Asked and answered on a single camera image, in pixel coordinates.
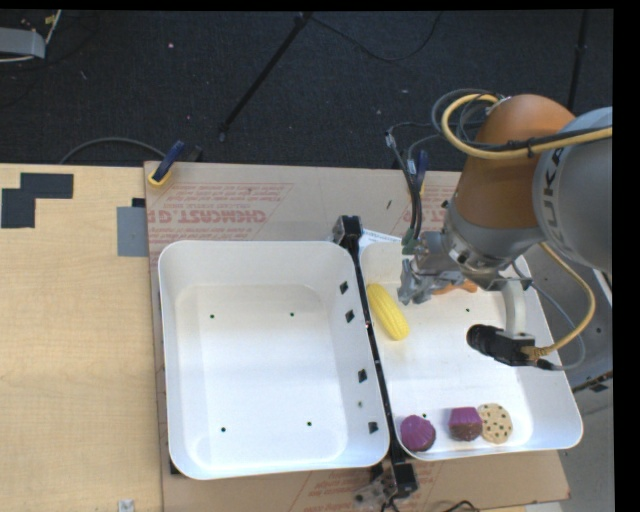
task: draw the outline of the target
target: black tripod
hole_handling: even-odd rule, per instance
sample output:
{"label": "black tripod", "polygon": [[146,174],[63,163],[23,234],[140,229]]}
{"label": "black tripod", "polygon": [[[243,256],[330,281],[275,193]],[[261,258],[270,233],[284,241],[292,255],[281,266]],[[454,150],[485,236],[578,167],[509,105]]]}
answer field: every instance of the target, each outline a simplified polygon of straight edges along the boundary
{"label": "black tripod", "polygon": [[265,78],[267,78],[267,75],[271,72],[271,70],[280,60],[280,58],[284,55],[284,52],[287,51],[287,48],[289,48],[289,46],[291,45],[293,40],[296,38],[296,36],[305,27],[309,19],[311,19],[312,14],[313,14],[313,11],[304,11],[304,12],[298,13],[298,15],[295,17],[293,29],[291,30],[287,38],[284,40],[284,42],[280,45],[280,48],[278,48],[278,51],[276,51],[274,56],[271,57],[271,60],[268,62],[266,67],[262,70],[260,75],[258,75],[258,78],[256,78],[256,81],[253,82],[251,87],[249,87],[249,89],[247,90],[245,95],[242,97],[240,102],[231,111],[231,114],[229,114],[229,116],[218,126],[220,129],[220,132],[218,134],[218,140],[220,142],[225,141],[225,139],[227,138],[227,131],[231,127],[231,123],[233,123],[233,120],[238,116],[240,111],[249,102],[251,97],[260,87],[260,85],[262,85],[262,82],[264,82]]}
{"label": "black tripod", "polygon": [[582,57],[587,50],[585,44],[587,39],[587,24],[589,21],[589,9],[583,9],[580,18],[580,33],[578,34],[578,42],[576,43],[576,58],[573,63],[573,74],[571,75],[571,88],[569,89],[569,99],[567,100],[567,109],[573,112],[573,106],[576,100],[576,91],[578,90],[578,77],[580,76],[580,66]]}

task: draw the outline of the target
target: black bracket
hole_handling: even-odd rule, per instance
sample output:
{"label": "black bracket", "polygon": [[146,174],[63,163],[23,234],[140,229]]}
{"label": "black bracket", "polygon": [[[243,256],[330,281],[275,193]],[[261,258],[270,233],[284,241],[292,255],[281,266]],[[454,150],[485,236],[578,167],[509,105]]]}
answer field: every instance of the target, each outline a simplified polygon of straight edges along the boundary
{"label": "black bracket", "polygon": [[349,252],[356,269],[358,289],[360,290],[360,300],[362,302],[362,310],[364,312],[364,319],[367,325],[367,334],[369,335],[369,345],[371,346],[371,353],[373,354],[373,361],[378,375],[380,394],[382,396],[382,403],[387,419],[387,427],[389,429],[389,436],[391,439],[389,446],[389,458],[391,459],[391,468],[397,486],[397,494],[395,497],[407,498],[411,493],[418,489],[418,481],[415,476],[413,466],[410,462],[406,461],[406,453],[398,441],[393,423],[393,413],[391,410],[391,402],[389,400],[389,392],[384,379],[384,372],[382,371],[382,364],[380,362],[380,353],[378,351],[378,345],[373,332],[373,322],[371,321],[369,301],[367,300],[364,276],[362,275],[362,267],[360,266],[360,238],[362,237],[362,233],[363,229],[360,217],[342,215],[334,225],[333,241]]}

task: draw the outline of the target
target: black cable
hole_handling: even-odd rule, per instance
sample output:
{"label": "black cable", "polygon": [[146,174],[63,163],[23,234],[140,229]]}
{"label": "black cable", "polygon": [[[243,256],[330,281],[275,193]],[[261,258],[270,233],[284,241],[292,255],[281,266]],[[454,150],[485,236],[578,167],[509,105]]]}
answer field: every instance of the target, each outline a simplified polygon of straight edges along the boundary
{"label": "black cable", "polygon": [[376,55],[375,53],[373,53],[371,50],[369,50],[367,47],[365,47],[362,43],[360,43],[359,41],[357,41],[356,39],[354,39],[353,37],[351,37],[348,34],[345,34],[344,32],[342,32],[341,30],[329,25],[327,22],[319,20],[317,18],[317,16],[311,18],[313,21],[315,21],[316,23],[318,23],[319,25],[331,30],[332,32],[335,32],[336,34],[338,34],[339,36],[344,37],[345,39],[347,39],[348,41],[352,42],[353,44],[355,44],[356,46],[358,46],[362,51],[364,51],[367,55],[369,55],[370,57],[373,57],[374,59],[378,59],[381,60],[383,62],[398,62],[401,60],[405,60],[408,59],[409,57],[413,57],[416,53],[420,52],[425,46],[427,46],[427,43],[429,43],[429,40],[431,39],[431,37],[433,36],[433,32],[435,31],[436,25],[438,24],[438,21],[440,20],[440,16],[442,16],[442,13],[444,11],[440,11],[438,12],[436,19],[433,21],[433,23],[431,24],[431,29],[429,30],[429,33],[427,34],[427,37],[425,38],[425,40],[420,44],[420,46],[418,46],[418,48],[416,48],[414,51],[412,51],[411,53],[409,53],[408,55],[404,55],[402,57],[381,57],[380,55]]}
{"label": "black cable", "polygon": [[392,127],[390,127],[387,130],[387,133],[390,134],[390,135],[393,135],[393,130],[395,130],[396,128],[403,128],[403,127],[407,127],[407,126],[419,127],[419,128],[430,128],[431,127],[431,123],[416,123],[414,121],[405,121],[403,123],[394,124]]}
{"label": "black cable", "polygon": [[558,142],[566,140],[570,137],[577,137],[579,135],[586,135],[589,133],[594,133],[600,130],[605,130],[607,128],[613,127],[612,124],[606,126],[598,126],[597,128],[583,128],[581,130],[570,130],[561,133],[555,133],[553,135],[546,135],[542,137],[533,137],[529,140],[511,140],[506,144],[503,144],[499,147],[500,150],[508,151],[511,149],[520,149],[531,146],[532,144],[546,144],[548,142]]}
{"label": "black cable", "polygon": [[460,112],[460,121],[456,125],[456,136],[460,140],[469,141],[473,139],[473,137],[467,134],[466,127],[470,126],[473,128],[477,128],[481,126],[486,120],[486,115],[483,115],[482,119],[475,123],[470,121],[470,119],[473,118],[473,116],[478,112],[484,112],[485,108],[486,108],[486,105],[483,105],[482,103],[476,104],[473,101],[467,103],[464,106],[464,108],[462,109],[462,112]]}
{"label": "black cable", "polygon": [[454,91],[448,92],[444,95],[442,95],[440,98],[438,98],[438,100],[433,104],[433,107],[431,107],[431,124],[433,125],[433,128],[444,137],[444,134],[442,132],[442,128],[440,126],[440,122],[438,121],[438,110],[440,110],[440,106],[451,100],[452,98],[455,98],[456,96],[466,96],[468,94],[477,94],[478,96],[482,96],[483,94],[491,94],[493,96],[498,96],[496,94],[494,94],[491,91],[487,91],[484,89],[456,89]]}
{"label": "black cable", "polygon": [[[418,146],[419,144],[422,144],[423,142],[427,142],[429,140],[436,139],[439,137],[440,136],[438,134],[433,134],[411,144],[411,146],[409,146],[407,159],[409,161],[413,160],[413,150],[416,148],[416,146]],[[412,226],[412,227],[414,228],[413,238],[417,240],[420,237],[420,231],[422,230],[422,194],[421,194],[422,181],[414,181],[413,186],[415,188],[415,193],[417,195],[417,203],[416,203],[416,213],[415,213],[415,226]]]}
{"label": "black cable", "polygon": [[389,502],[388,502],[388,503],[383,503],[383,504],[382,504],[382,508],[380,508],[380,512],[384,512],[385,510],[387,510],[387,509],[389,509],[389,508],[390,508],[391,510],[393,510],[393,512],[400,512],[400,511],[398,510],[398,507],[397,507],[397,506],[396,506],[396,504],[394,503],[393,498],[391,498],[391,499],[389,500]]}
{"label": "black cable", "polygon": [[413,178],[408,171],[405,173],[405,180],[407,182],[407,186],[409,187],[409,194],[411,196],[411,222],[409,223],[409,227],[413,229],[415,233],[415,230],[419,229],[418,225],[422,224],[420,219],[420,217],[422,216],[420,191],[416,190]]}
{"label": "black cable", "polygon": [[468,500],[462,500],[461,502],[456,503],[453,507],[448,508],[447,510],[443,510],[442,512],[453,512],[454,510],[458,510],[460,507],[463,507],[463,506],[465,506],[465,505],[466,505],[467,507],[471,507],[471,511],[472,511],[472,512],[480,512],[480,509],[479,509],[479,508],[476,508],[476,507],[473,505],[473,503],[471,503],[471,502],[470,502],[470,501],[468,501]]}
{"label": "black cable", "polygon": [[[51,66],[54,66],[54,65],[62,62],[63,60],[65,60],[65,59],[69,58],[70,56],[74,55],[76,52],[82,50],[82,48],[84,48],[89,43],[89,41],[96,35],[96,33],[98,32],[98,29],[99,29],[99,25],[100,25],[100,17],[98,15],[94,14],[94,15],[85,16],[85,17],[86,18],[95,18],[95,19],[97,19],[96,27],[93,28],[93,29],[90,29],[90,28],[85,27],[82,23],[79,23],[79,22],[75,21],[73,23],[73,25],[70,25],[70,26],[67,26],[67,27],[58,26],[58,28],[56,28],[56,32],[55,32],[56,37],[54,37],[52,40],[56,41],[57,44],[59,44],[60,34],[64,33],[67,30],[69,30],[70,28],[76,26],[76,24],[80,25],[83,29],[88,30],[90,32],[86,37],[84,37],[80,41],[80,43],[75,45],[74,48],[72,48],[68,53],[62,55],[61,57],[58,57],[56,60],[50,60],[50,58],[49,58],[50,45],[47,45],[47,51],[45,53],[45,58],[44,58],[44,60],[42,62],[38,62],[37,64],[34,64],[34,65],[30,64],[30,63],[33,63],[32,60],[30,60],[30,61],[22,61],[22,62],[7,62],[7,63],[2,64],[2,66],[0,66],[0,71],[7,71],[8,73],[11,73],[11,74],[32,72],[32,71],[33,72],[39,72],[39,71],[42,71],[43,69],[49,68]],[[63,23],[63,20],[66,19],[66,18],[82,19],[83,17],[70,16],[70,15],[67,15],[63,11],[63,14],[61,15],[60,23]],[[9,108],[9,107],[12,107],[13,105],[16,105],[17,103],[19,103],[21,100],[26,98],[31,93],[31,91],[33,91],[35,86],[38,85],[41,80],[42,80],[42,76],[41,75],[36,76],[25,87],[25,89],[22,91],[21,94],[19,94],[18,96],[16,96],[15,98],[9,100],[6,103],[0,104],[0,109]]]}
{"label": "black cable", "polygon": [[[410,124],[412,123],[402,123],[403,126],[410,125]],[[402,158],[402,155],[398,151],[395,138],[393,137],[393,129],[397,126],[400,126],[400,125],[394,125],[391,128],[389,128],[386,131],[385,136],[387,140],[387,146],[390,147],[392,151],[395,153],[396,159],[400,164],[400,168],[402,169],[402,174],[404,175],[405,181],[407,182],[407,187],[409,188],[409,195],[411,197],[411,221],[409,222],[409,227],[413,229],[416,224],[418,211],[419,209],[421,209],[420,208],[420,191],[418,190],[416,192],[416,188],[414,186],[411,173],[409,172],[409,169],[407,168],[407,165],[405,164],[404,159]]]}

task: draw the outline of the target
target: yellow corn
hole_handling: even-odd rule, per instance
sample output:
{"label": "yellow corn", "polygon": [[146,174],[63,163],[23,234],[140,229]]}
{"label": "yellow corn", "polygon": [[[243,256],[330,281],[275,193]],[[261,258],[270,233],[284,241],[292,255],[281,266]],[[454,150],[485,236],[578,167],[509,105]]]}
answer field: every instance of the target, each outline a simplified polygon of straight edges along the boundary
{"label": "yellow corn", "polygon": [[409,335],[409,324],[387,290],[379,284],[367,286],[369,306],[387,334],[394,340],[401,340]]}

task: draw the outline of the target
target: white tray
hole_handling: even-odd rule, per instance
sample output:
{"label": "white tray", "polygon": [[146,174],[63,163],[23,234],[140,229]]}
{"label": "white tray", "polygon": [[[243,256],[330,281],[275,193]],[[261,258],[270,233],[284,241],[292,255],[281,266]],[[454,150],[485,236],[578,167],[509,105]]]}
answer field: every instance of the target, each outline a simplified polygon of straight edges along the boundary
{"label": "white tray", "polygon": [[390,436],[346,250],[180,241],[158,272],[179,471],[207,480],[384,458]]}
{"label": "white tray", "polygon": [[[383,285],[404,313],[410,334],[392,340],[373,322],[396,432],[411,414],[425,415],[436,429],[436,441],[426,452],[410,452],[422,460],[441,460],[495,453],[564,449],[582,437],[582,420],[564,372],[510,367],[467,345],[474,324],[503,328],[504,302],[498,292],[454,290],[416,305],[398,302],[403,258],[399,243],[374,243],[361,253],[365,283]],[[527,270],[521,258],[520,267]],[[537,346],[552,343],[536,292],[525,292],[527,332]],[[560,364],[557,352],[547,359]],[[504,444],[482,437],[467,442],[448,434],[454,407],[496,402],[511,414],[512,436]]]}

